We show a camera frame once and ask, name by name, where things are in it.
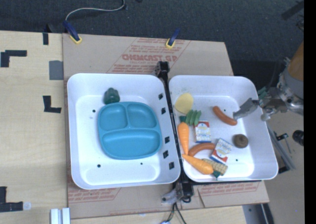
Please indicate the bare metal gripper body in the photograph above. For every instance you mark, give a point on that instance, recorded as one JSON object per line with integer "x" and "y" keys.
{"x": 279, "y": 102}

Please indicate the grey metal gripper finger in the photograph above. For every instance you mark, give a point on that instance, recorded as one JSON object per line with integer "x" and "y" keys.
{"x": 265, "y": 116}
{"x": 247, "y": 108}

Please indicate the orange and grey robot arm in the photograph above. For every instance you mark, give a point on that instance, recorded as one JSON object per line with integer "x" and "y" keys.
{"x": 295, "y": 70}

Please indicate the orange toy sausage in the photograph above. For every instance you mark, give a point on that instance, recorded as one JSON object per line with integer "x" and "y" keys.
{"x": 201, "y": 147}
{"x": 224, "y": 117}

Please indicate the brown toy biscuit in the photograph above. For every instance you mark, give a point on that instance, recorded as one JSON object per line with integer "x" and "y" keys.
{"x": 240, "y": 141}

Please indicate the white plastic tray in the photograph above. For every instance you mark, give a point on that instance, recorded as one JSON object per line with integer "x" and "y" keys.
{"x": 84, "y": 144}
{"x": 256, "y": 154}

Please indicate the white and red toy carton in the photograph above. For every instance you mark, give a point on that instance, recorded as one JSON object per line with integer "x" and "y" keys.
{"x": 202, "y": 131}
{"x": 221, "y": 151}

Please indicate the green toy pea pods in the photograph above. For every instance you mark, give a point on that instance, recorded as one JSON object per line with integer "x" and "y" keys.
{"x": 193, "y": 117}

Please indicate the yellow toy potato crisp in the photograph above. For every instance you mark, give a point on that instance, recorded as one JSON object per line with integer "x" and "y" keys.
{"x": 184, "y": 103}

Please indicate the yellow toy corn cob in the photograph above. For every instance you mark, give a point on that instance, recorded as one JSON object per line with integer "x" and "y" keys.
{"x": 219, "y": 167}

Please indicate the orange toy carrot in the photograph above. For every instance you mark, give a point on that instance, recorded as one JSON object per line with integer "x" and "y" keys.
{"x": 183, "y": 134}
{"x": 200, "y": 165}

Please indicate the thin black rod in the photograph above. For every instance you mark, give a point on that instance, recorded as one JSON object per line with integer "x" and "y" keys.
{"x": 170, "y": 104}

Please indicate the blue divided plate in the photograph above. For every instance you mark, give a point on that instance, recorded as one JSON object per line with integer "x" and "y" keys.
{"x": 128, "y": 139}

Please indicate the dark green toy pepper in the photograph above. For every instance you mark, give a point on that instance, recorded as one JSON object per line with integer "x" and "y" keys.
{"x": 111, "y": 96}

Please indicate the brown cardboard board red print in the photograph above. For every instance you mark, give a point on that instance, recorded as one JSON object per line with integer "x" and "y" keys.
{"x": 98, "y": 55}

